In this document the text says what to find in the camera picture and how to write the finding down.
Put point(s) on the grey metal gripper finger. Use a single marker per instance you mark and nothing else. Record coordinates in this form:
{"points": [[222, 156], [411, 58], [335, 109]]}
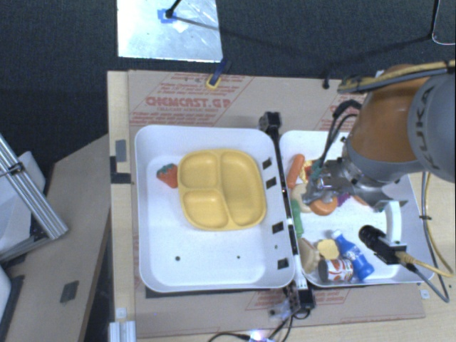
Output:
{"points": [[329, 195], [311, 195]]}

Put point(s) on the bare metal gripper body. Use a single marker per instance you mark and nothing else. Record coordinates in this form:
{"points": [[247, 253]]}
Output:
{"points": [[342, 182]]}

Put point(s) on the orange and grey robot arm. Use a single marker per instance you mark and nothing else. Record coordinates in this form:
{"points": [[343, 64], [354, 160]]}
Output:
{"points": [[388, 127]]}

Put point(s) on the orange round toy food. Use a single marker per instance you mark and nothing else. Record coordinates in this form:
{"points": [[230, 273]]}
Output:
{"points": [[324, 208]]}

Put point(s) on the purple grapes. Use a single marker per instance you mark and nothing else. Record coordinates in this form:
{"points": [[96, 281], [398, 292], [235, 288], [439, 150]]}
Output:
{"points": [[342, 199]]}

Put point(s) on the yellow and red pizza slice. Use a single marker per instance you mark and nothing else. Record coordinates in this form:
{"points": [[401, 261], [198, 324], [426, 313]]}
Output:
{"points": [[306, 171]]}

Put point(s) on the thin black and white rod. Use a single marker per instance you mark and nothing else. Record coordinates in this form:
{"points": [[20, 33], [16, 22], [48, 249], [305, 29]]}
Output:
{"points": [[285, 194]]}

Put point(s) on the green toy vegetable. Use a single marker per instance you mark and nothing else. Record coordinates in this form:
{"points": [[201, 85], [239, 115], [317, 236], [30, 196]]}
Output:
{"points": [[297, 219]]}

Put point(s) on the orange carrot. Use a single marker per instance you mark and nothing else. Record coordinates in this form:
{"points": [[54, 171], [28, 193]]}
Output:
{"points": [[295, 171]]}

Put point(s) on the white plastic tray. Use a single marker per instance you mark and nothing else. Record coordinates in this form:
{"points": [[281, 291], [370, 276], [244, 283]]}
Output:
{"points": [[347, 223], [213, 258]]}

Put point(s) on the yellow biscuit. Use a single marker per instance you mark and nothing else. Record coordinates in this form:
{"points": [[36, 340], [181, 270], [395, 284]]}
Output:
{"points": [[327, 248]]}

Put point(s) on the beige bread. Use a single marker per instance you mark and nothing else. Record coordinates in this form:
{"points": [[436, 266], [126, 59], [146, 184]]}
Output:
{"points": [[308, 256]]}

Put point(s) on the blue bottle with white cap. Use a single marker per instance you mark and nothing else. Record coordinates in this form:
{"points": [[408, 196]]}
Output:
{"points": [[354, 256]]}

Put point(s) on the red and white can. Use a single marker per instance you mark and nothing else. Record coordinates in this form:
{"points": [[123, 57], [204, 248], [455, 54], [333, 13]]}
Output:
{"points": [[336, 270]]}

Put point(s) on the yellow divided plate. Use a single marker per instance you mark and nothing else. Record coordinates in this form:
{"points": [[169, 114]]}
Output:
{"points": [[221, 191]]}

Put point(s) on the red strawberry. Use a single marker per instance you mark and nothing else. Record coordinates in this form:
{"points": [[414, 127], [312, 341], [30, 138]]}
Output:
{"points": [[169, 176]]}

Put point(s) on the brown cardboard board red print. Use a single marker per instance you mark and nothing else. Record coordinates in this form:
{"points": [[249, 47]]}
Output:
{"points": [[199, 98]]}

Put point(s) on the black cylinder on white bracket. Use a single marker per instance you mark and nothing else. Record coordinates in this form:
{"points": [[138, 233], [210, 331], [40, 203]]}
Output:
{"points": [[383, 246]]}

